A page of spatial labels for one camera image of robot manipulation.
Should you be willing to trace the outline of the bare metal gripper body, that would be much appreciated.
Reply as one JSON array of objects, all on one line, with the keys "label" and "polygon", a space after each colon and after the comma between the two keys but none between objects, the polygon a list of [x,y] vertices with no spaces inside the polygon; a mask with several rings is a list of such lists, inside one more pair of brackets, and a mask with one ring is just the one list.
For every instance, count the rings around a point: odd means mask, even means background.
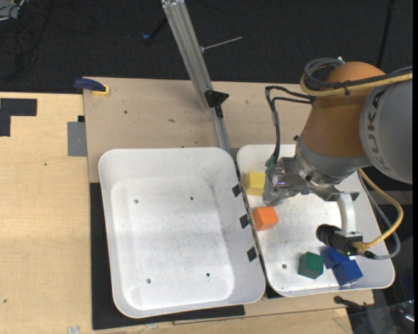
[{"label": "bare metal gripper body", "polygon": [[265,163],[265,184],[274,187],[276,195],[288,193],[292,198],[313,193],[323,200],[336,200],[338,183],[338,178],[323,174],[304,158],[270,157]]}]

